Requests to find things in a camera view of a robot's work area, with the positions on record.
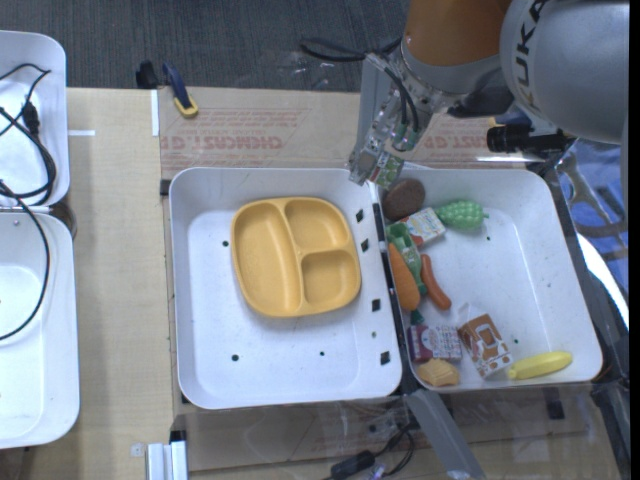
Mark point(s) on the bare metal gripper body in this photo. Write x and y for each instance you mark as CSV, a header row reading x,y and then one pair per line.
x,y
407,113

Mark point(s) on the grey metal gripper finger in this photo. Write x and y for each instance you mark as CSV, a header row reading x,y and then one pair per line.
x,y
362,163

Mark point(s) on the small green and white carton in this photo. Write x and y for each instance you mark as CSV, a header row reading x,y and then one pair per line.
x,y
389,170

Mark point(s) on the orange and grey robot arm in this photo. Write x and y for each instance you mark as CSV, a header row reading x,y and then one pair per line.
x,y
560,58

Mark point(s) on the brown round biscuit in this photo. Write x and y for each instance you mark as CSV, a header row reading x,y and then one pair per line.
x,y
403,199

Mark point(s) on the white and red carton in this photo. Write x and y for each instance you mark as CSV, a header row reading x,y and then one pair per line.
x,y
426,225

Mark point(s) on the green plastic bottle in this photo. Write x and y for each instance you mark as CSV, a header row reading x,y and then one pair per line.
x,y
407,250

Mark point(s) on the green grapes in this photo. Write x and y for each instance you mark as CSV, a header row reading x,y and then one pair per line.
x,y
460,214

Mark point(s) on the orange carrot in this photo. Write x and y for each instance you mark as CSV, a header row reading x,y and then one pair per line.
x,y
403,280

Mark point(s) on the brown cardboard board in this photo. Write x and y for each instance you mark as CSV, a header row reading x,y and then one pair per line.
x,y
240,133

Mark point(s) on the yellow divided plate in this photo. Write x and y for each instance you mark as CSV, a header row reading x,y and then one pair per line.
x,y
270,258

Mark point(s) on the orange sausage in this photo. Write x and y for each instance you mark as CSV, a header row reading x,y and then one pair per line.
x,y
435,283

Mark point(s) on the purple and white carton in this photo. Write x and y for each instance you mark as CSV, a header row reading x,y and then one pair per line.
x,y
436,343

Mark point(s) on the white plastic tray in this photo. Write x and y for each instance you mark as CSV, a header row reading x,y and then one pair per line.
x,y
55,378
280,358
530,278
50,158

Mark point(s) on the brown and white carton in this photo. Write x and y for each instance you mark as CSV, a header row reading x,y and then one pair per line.
x,y
486,343

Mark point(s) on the orange pizza slice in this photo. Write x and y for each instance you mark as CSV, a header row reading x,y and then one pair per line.
x,y
439,373

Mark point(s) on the yellow banana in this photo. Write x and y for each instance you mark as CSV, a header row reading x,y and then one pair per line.
x,y
540,365

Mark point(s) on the black cylinder on white bracket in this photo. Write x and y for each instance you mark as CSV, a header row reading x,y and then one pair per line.
x,y
507,139

